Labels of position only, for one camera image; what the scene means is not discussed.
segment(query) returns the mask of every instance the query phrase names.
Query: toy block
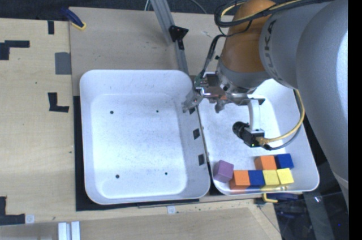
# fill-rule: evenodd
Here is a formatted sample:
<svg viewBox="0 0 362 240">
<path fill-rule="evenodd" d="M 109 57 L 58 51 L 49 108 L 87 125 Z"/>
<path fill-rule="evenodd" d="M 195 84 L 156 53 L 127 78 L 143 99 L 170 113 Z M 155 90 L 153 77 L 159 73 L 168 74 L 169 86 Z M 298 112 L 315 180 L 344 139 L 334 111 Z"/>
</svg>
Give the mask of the toy block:
<svg viewBox="0 0 362 240">
<path fill-rule="evenodd" d="M 265 186 L 261 190 L 272 190 L 276 187 L 280 187 L 281 183 L 277 174 L 277 170 L 263 170 Z"/>
<path fill-rule="evenodd" d="M 294 164 L 290 153 L 282 153 L 280 155 L 275 155 L 274 158 L 278 169 L 294 168 Z"/>
<path fill-rule="evenodd" d="M 249 173 L 247 170 L 234 170 L 231 181 L 229 182 L 232 190 L 245 190 L 250 186 Z"/>
<path fill-rule="evenodd" d="M 261 188 L 265 185 L 262 170 L 249 170 L 250 188 Z"/>
<path fill-rule="evenodd" d="M 259 156 L 254 160 L 254 164 L 257 170 L 277 169 L 277 164 L 275 163 L 274 156 Z"/>
<path fill-rule="evenodd" d="M 213 175 L 216 181 L 227 183 L 232 179 L 232 173 L 234 171 L 234 165 L 220 160 L 214 165 Z"/>
<path fill-rule="evenodd" d="M 290 168 L 277 169 L 278 178 L 281 186 L 287 186 L 294 183 L 294 179 Z"/>
</svg>

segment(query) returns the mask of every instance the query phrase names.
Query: yellow block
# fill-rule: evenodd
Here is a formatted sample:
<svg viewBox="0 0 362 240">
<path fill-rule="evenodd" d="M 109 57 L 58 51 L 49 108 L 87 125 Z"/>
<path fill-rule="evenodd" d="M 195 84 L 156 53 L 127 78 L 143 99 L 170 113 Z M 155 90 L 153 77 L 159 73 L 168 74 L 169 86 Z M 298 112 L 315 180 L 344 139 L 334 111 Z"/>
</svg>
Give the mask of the yellow block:
<svg viewBox="0 0 362 240">
<path fill-rule="evenodd" d="M 281 183 L 276 170 L 263 170 L 265 186 L 261 188 L 262 191 L 271 190 L 280 187 Z"/>
<path fill-rule="evenodd" d="M 281 186 L 287 186 L 291 183 L 294 183 L 294 179 L 293 179 L 290 168 L 278 169 L 277 174 L 278 174 L 278 178 L 281 183 Z"/>
</svg>

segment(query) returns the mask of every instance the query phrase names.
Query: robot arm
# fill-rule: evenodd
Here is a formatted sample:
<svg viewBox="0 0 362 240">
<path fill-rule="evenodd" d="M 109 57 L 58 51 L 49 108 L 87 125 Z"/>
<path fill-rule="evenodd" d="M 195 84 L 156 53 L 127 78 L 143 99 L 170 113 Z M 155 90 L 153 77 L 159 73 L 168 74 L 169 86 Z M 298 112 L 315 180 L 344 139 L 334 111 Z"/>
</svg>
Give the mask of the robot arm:
<svg viewBox="0 0 362 240">
<path fill-rule="evenodd" d="M 233 20 L 222 22 L 235 6 Z M 348 207 L 348 0 L 239 0 L 217 10 L 215 22 L 229 32 L 214 39 L 184 110 L 204 98 L 216 112 L 228 103 L 250 105 L 249 96 L 270 78 L 296 90 Z M 206 73 L 221 36 L 217 70 Z"/>
</svg>

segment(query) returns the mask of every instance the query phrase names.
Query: wooden table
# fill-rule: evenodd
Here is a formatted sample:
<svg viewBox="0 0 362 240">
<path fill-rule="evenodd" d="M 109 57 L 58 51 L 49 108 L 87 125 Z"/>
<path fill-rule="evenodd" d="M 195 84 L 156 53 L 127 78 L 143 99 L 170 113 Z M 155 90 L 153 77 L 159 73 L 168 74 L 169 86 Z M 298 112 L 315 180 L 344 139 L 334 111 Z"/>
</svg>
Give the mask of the wooden table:
<svg viewBox="0 0 362 240">
<path fill-rule="evenodd" d="M 72 8 L 86 23 L 79 31 L 68 22 L 54 22 L 50 35 L 42 20 L 0 19 L 0 42 L 27 40 L 30 48 L 10 48 L 0 61 L 0 196 L 7 197 L 7 215 L 34 215 L 35 223 L 81 221 L 85 239 L 280 239 L 273 205 L 254 199 L 207 195 L 198 203 L 105 211 L 75 209 L 73 96 L 79 78 L 92 68 L 177 68 L 173 46 L 166 46 L 153 12 Z M 189 29 L 184 38 L 190 75 L 204 64 L 218 34 L 212 15 L 173 14 L 175 24 Z M 220 40 L 216 53 L 219 54 Z M 56 74 L 55 54 L 70 53 L 72 74 Z M 210 64 L 210 70 L 216 63 Z M 49 111 L 49 92 L 68 112 Z M 0 229 L 12 235 L 14 227 Z"/>
</svg>

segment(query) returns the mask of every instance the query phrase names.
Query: orange block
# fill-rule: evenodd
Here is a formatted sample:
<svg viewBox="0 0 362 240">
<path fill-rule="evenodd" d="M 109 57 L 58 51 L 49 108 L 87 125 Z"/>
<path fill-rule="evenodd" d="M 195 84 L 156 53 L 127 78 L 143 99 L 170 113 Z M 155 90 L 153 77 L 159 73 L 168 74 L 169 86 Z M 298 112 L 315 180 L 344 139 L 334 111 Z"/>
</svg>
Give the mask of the orange block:
<svg viewBox="0 0 362 240">
<path fill-rule="evenodd" d="M 250 186 L 249 173 L 247 170 L 234 170 L 229 182 L 230 189 L 240 190 Z"/>
<path fill-rule="evenodd" d="M 260 156 L 254 160 L 257 170 L 276 170 L 277 164 L 274 156 Z"/>
</svg>

